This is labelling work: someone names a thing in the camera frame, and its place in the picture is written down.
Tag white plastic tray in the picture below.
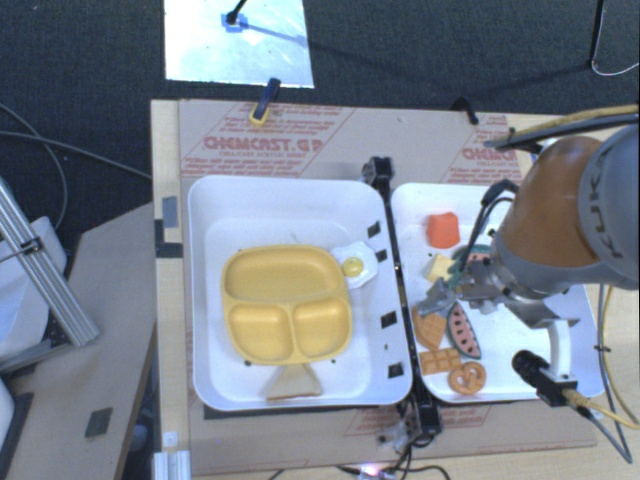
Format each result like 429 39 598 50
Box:
187 174 415 413
389 182 608 406

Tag yellow cheese wedge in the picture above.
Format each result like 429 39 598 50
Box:
424 253 458 284

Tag yellow divided plate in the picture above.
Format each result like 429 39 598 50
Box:
220 244 355 368

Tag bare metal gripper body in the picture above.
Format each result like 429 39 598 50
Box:
456 258 517 315

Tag orange pretzel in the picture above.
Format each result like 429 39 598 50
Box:
447 360 488 396

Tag orange toy block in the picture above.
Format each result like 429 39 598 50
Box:
426 211 461 250

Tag orange round waffle piece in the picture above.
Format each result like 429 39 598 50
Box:
411 306 448 352

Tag black cylinder on white bracket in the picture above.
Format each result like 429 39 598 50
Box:
510 298 582 409

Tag brown cardboard board, red print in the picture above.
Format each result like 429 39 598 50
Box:
177 98 601 476

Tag white and yellow fried egg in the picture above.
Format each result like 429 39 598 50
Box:
329 241 380 291

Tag thin black rod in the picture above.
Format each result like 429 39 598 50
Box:
375 167 432 410

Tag orange square waffle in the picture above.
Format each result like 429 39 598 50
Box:
418 347 464 377

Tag triangular bread slice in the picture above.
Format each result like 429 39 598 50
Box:
264 362 324 402

